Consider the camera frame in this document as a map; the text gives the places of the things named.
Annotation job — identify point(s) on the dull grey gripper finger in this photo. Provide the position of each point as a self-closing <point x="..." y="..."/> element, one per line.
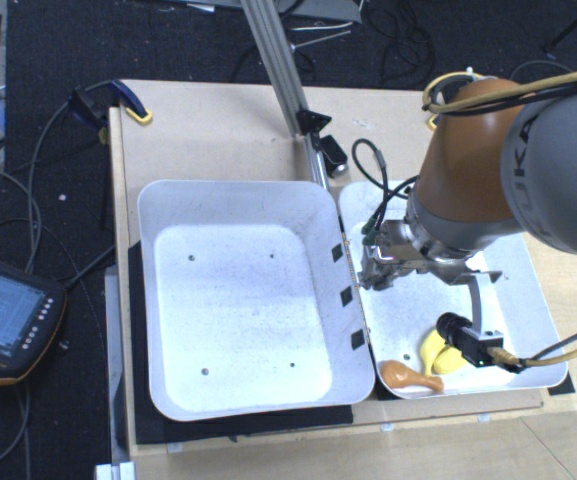
<point x="387" y="280"/>
<point x="368" y="274"/>

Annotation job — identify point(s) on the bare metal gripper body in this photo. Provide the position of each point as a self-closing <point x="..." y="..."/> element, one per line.
<point x="399" y="248"/>

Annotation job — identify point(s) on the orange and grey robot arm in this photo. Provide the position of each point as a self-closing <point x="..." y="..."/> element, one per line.
<point x="473" y="168"/>

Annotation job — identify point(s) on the white plastic tray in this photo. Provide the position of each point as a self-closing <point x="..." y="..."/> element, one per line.
<point x="238" y="313"/>
<point x="403" y="313"/>

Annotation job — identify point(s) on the yellow banana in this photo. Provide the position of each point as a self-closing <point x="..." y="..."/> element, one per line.
<point x="433" y="350"/>

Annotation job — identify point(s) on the orange toy chicken drumstick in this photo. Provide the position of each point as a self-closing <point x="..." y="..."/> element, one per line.
<point x="403" y="375"/>

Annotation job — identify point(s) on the black block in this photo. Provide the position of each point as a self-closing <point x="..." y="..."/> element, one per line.
<point x="333" y="150"/>

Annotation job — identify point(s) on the pale wood board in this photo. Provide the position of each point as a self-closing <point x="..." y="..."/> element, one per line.
<point x="228" y="138"/>

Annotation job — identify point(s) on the black cylinder on white bracket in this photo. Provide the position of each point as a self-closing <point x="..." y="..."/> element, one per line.
<point x="475" y="342"/>

